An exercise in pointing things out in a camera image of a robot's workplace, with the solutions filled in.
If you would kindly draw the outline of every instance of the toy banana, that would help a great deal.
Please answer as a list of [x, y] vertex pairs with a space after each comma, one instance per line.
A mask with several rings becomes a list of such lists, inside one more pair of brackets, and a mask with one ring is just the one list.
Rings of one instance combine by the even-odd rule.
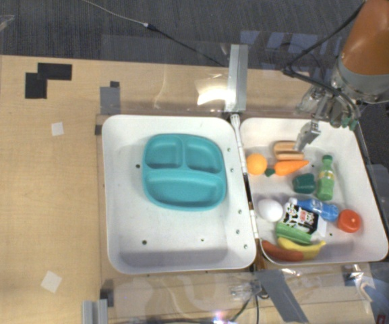
[[278, 246], [285, 250], [302, 252], [304, 261], [315, 258], [322, 247], [326, 245], [325, 241], [320, 241], [318, 244], [302, 246], [283, 237], [279, 237], [277, 242]]
[[283, 248], [279, 248], [273, 244], [271, 244], [267, 240], [262, 241], [262, 247], [264, 252], [268, 254], [268, 256], [279, 259], [280, 261], [287, 262], [300, 262], [303, 261], [303, 253], [299, 251], [290, 251], [285, 250]]

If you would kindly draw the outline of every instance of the blue bottle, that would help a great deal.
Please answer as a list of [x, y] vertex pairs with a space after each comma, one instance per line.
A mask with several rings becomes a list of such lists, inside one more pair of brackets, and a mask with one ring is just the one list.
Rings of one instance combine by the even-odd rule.
[[336, 205], [326, 204], [318, 199], [298, 200], [296, 198], [290, 198], [289, 202], [298, 205], [306, 211], [316, 213], [322, 219], [329, 222], [335, 222], [340, 213]]

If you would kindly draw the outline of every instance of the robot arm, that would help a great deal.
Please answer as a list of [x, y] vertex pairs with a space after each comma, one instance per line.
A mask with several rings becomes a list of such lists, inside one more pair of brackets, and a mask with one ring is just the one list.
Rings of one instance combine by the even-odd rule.
[[[293, 70], [284, 73], [309, 82]], [[365, 0], [334, 66], [331, 86], [312, 84], [297, 106], [297, 112], [312, 116], [298, 135], [298, 151], [320, 135], [319, 121], [353, 130], [360, 117], [355, 101], [389, 101], [389, 0]]]

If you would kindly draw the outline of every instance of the teal divided plate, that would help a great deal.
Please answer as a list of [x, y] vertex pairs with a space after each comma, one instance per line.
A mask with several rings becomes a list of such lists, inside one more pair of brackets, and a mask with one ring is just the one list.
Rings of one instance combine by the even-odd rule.
[[178, 210], [208, 210], [222, 202], [227, 189], [218, 146], [191, 134], [159, 134], [145, 146], [142, 182], [154, 204]]

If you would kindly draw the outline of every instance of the white paper square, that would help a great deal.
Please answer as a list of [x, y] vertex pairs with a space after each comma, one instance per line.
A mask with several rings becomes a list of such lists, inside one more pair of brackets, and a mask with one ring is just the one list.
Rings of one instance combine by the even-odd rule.
[[64, 126], [62, 122], [55, 122], [52, 124], [52, 136], [62, 136], [64, 134]]
[[41, 282], [41, 286], [44, 289], [52, 293], [55, 293], [61, 281], [62, 281], [62, 277], [58, 276], [56, 273], [53, 273], [52, 271], [47, 271], [46, 276]]

